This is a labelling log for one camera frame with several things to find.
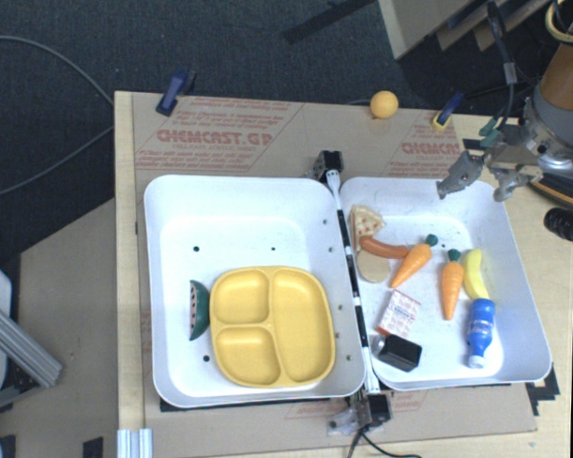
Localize yellow banana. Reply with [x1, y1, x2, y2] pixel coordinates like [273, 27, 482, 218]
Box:
[460, 248, 493, 302]

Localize yellow divided plate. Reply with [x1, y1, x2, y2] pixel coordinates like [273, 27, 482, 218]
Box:
[206, 262, 339, 391]

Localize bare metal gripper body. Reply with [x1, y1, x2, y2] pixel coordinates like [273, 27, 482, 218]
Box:
[483, 124, 573, 182]

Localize black box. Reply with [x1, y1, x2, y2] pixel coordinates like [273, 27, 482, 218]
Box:
[376, 332, 425, 374]

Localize orange carrot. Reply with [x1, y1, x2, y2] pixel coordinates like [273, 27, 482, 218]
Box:
[439, 248, 467, 323]
[389, 232, 440, 292]

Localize yellow ball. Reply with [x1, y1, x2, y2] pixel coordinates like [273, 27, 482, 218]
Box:
[369, 89, 400, 121]

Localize blue bottle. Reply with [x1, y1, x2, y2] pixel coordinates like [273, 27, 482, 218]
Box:
[464, 297, 497, 371]

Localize brown cardboard board red print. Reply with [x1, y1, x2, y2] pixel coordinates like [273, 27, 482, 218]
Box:
[118, 91, 550, 458]

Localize orange sausage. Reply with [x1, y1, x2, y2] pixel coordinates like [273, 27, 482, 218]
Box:
[357, 236, 411, 261]

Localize red and white packet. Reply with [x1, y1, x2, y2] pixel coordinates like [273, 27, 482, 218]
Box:
[375, 287, 423, 341]

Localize watermelon slice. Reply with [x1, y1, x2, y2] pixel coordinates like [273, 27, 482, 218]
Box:
[187, 279, 213, 343]

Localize white plastic tray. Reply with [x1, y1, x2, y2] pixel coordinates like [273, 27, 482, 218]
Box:
[332, 175, 559, 397]
[136, 172, 374, 416]

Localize tan round biscuit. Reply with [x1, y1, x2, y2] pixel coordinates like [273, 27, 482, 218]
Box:
[354, 251, 392, 284]

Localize thin black and white rod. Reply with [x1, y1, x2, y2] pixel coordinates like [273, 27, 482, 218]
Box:
[318, 169, 389, 395]

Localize pizza slice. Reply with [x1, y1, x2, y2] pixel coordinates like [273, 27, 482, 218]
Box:
[348, 204, 387, 252]

